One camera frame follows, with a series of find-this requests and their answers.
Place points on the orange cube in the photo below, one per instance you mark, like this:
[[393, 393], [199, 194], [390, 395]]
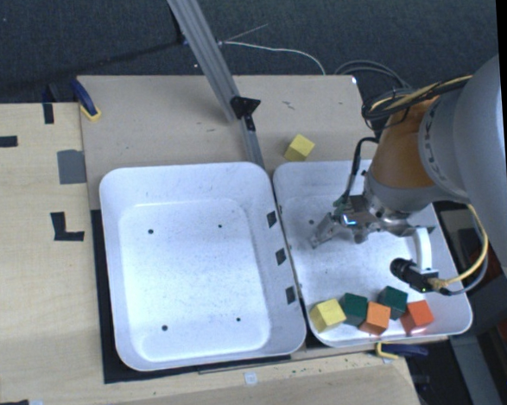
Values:
[[417, 315], [376, 317]]

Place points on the white plastic tray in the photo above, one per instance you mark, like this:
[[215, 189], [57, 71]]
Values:
[[194, 279], [349, 268]]

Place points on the green cube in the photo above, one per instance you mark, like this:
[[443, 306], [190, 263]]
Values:
[[354, 307], [394, 299]]

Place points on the black cylinder on white bracket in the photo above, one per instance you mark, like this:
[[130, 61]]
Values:
[[407, 271]]

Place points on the pale wood board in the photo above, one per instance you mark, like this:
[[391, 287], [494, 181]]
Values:
[[166, 125]]

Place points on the yellow cube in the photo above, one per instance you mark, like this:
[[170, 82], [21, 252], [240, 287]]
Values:
[[327, 315], [298, 147]]

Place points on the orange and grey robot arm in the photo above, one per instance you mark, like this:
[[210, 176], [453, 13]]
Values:
[[465, 139]]

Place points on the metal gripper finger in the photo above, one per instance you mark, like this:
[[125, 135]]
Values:
[[361, 235], [323, 231]]

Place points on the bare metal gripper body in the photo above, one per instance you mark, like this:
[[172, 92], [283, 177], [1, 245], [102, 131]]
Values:
[[362, 213]]

